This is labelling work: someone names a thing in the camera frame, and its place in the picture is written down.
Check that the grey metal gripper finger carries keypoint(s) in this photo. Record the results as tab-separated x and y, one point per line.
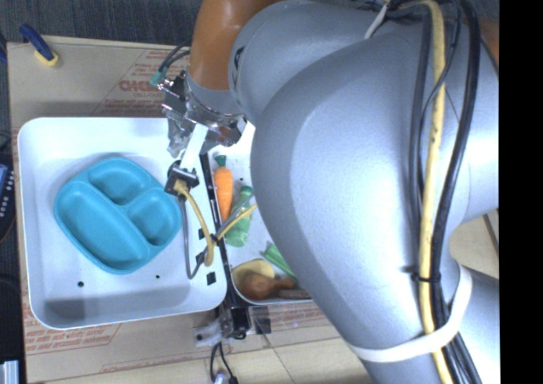
177	140

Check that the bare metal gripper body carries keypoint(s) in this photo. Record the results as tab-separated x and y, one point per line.
199	117

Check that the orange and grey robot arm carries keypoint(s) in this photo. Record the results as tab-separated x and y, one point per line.
339	162

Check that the white plastic tray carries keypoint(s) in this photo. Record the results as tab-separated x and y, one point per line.
242	170
63	136

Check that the orange carrot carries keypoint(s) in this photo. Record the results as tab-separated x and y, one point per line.
224	191

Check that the green bottle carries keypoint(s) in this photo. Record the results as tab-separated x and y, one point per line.
239	229

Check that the blue divided plate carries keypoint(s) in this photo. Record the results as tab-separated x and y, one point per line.
102	221

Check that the brown cardboard board red print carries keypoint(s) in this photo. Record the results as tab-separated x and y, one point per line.
85	77

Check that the thin black and white rod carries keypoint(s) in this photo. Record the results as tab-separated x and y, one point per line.
221	255

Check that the green leafy vegetable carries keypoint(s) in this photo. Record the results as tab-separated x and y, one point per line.
278	259

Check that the brown chicken drumstick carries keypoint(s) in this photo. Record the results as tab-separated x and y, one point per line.
261	287

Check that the black cylinder on white bracket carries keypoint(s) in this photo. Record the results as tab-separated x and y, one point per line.
182	176

